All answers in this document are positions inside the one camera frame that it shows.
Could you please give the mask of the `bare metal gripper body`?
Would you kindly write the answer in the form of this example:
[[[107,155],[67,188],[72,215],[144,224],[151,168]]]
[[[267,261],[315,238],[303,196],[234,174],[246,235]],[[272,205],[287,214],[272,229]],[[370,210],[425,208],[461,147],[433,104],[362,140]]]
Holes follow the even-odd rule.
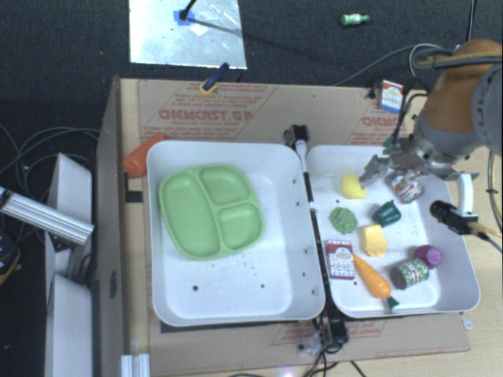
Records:
[[[428,140],[425,136],[400,137],[386,141],[390,168],[409,178],[434,175],[441,180],[453,180],[458,171],[453,166],[469,157],[479,147],[473,136],[440,136]]]

